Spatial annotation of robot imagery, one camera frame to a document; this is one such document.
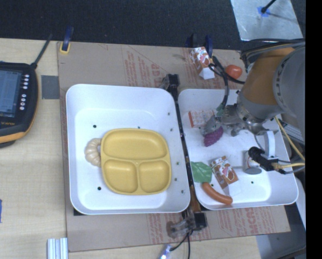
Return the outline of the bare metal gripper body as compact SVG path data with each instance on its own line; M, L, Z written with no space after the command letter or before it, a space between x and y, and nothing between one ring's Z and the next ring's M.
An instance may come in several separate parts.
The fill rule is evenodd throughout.
M265 131L263 124L268 119L269 106L252 104L251 107L243 104L228 105L220 119L221 124L230 131L230 126L240 124L242 130L248 130L254 135Z

